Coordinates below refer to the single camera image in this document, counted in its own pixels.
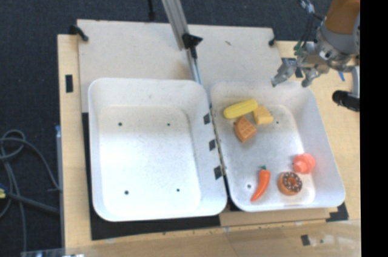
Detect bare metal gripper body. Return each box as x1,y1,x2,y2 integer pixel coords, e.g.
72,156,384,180
295,41,350,75

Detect yellow cheese wedge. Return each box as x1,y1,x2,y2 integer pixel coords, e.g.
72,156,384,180
252,105,274,126

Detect yellow corn cob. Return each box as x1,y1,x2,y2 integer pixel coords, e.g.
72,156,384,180
222,99,259,121

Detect orange waffle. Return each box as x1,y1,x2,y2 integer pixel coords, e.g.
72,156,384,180
233,116,258,144

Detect white plastic tray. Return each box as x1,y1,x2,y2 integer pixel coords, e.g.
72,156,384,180
209,79,347,213
87,77,229,223

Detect orange round toy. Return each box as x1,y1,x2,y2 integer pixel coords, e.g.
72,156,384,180
292,153,317,175

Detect thin black and white rod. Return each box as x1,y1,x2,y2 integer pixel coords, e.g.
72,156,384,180
209,102,227,179

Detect chocolate doughnut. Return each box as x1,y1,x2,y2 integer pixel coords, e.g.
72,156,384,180
277,171,304,197

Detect orange carrot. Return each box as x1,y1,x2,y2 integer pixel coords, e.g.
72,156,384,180
250,165,272,202

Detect pale flat board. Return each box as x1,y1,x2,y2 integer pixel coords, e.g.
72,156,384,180
76,18,285,113

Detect black cylinder on white bracket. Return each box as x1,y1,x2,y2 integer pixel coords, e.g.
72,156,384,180
332,65,361,113

